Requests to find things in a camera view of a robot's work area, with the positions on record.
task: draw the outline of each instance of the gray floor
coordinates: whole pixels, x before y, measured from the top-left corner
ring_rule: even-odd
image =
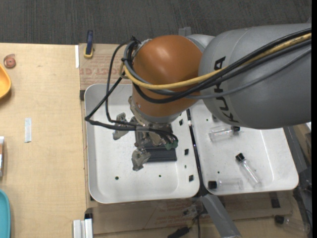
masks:
[[[312,0],[0,0],[0,42],[121,43],[177,34],[217,35],[235,28],[306,22]]]

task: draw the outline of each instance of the black cap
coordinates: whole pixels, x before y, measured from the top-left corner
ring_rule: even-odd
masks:
[[[241,162],[241,161],[244,161],[244,156],[243,156],[243,154],[242,153],[239,153],[237,156],[236,156],[236,159],[237,159],[237,161],[238,162]]]
[[[274,220],[275,220],[275,223],[278,223],[278,224],[283,224],[283,223],[284,223],[285,218],[284,218],[283,216],[276,215],[276,216],[274,217]]]
[[[210,180],[208,182],[208,188],[209,189],[216,189],[217,188],[217,182],[215,180]]]
[[[239,126],[231,126],[231,129],[233,130],[233,132],[240,131],[240,127]]]

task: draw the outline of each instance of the table surface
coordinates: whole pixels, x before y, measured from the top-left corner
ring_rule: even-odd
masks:
[[[108,47],[112,52],[114,46]],[[79,99],[82,71],[75,66],[75,46],[0,44],[2,64],[1,59],[12,53],[17,65],[6,70],[12,89],[0,100],[0,135],[5,137],[0,188],[10,201],[11,237],[70,238],[72,221],[83,219],[89,201]],[[24,142],[25,118],[32,119],[29,143]],[[293,215],[300,218],[296,202],[292,205]],[[235,223],[244,238],[305,237],[285,233],[273,218]],[[166,237],[173,231],[175,228],[97,237]],[[204,234],[219,237],[213,224],[202,225],[202,237]],[[197,228],[187,237],[197,237]]]

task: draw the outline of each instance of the clear plastic bottle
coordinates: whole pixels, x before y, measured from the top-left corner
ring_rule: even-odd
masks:
[[[236,160],[239,163],[240,169],[242,173],[248,179],[248,182],[252,185],[252,187],[257,188],[262,186],[262,180],[259,175],[256,173],[256,170],[252,167],[249,160],[247,160],[242,153],[239,153],[236,156]]]
[[[210,180],[208,188],[211,190],[243,190],[243,181],[240,178],[222,178]]]
[[[311,226],[302,220],[294,219],[293,217],[286,217],[276,215],[274,217],[275,223],[281,225],[285,230],[290,232],[298,232],[308,234],[311,231]]]
[[[223,124],[223,125],[211,128],[211,131],[208,133],[208,136],[211,141],[215,141],[217,139],[231,137],[239,131],[240,131],[240,127]]]

